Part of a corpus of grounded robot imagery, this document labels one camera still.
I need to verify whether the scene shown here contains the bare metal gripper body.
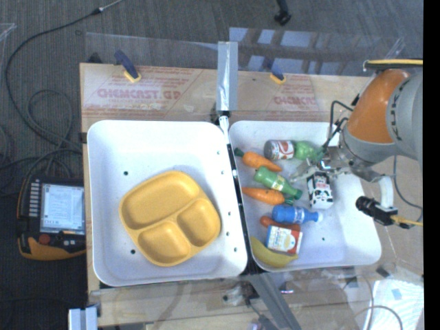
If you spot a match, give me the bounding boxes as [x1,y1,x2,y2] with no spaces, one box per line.
[318,145,386,184]

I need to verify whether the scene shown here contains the light green round bottle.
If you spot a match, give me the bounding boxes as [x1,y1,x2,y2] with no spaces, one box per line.
[294,140,325,162]

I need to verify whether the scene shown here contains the black and white milk carton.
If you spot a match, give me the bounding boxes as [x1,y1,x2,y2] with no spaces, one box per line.
[306,170,335,210]

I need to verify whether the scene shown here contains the green bottle yellow label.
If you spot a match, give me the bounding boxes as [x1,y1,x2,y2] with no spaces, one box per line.
[253,165,304,201]

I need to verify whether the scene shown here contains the red and white can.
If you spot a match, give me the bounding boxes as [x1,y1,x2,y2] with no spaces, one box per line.
[263,139,297,162]

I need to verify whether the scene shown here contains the blue bottle white cap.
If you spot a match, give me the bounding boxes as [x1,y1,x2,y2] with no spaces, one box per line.
[272,204,325,226]

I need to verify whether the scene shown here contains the orange carrot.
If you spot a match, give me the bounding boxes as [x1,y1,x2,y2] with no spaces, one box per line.
[241,186,295,206]
[234,146,283,173]

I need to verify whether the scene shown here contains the orange sausage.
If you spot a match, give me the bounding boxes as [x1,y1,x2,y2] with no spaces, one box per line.
[259,215,302,232]

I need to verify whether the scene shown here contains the white plastic tray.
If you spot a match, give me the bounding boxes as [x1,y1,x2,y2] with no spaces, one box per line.
[228,120,383,273]
[86,119,249,287]

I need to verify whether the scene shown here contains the white and red carton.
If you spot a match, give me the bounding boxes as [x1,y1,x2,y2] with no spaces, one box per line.
[265,225,304,255]

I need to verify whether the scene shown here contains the yellow banana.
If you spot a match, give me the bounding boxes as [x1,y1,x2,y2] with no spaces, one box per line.
[250,236,300,269]

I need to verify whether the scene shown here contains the yellow divided plate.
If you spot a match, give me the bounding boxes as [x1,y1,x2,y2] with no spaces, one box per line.
[118,170,222,267]

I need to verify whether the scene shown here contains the brown cardboard board red print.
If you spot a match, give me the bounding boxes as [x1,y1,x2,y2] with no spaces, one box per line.
[79,63,424,327]

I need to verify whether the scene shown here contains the black cylinder on white bracket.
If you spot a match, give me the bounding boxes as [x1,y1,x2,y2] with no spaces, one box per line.
[355,175,400,227]

